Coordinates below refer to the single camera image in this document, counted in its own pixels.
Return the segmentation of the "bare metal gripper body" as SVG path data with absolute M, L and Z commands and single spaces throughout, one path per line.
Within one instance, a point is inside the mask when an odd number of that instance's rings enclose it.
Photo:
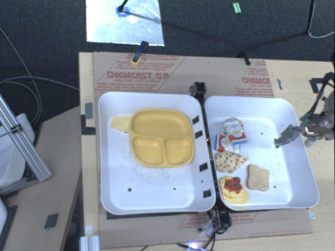
M 334 114 L 322 112 L 301 117 L 301 133 L 311 141 L 334 139 Z

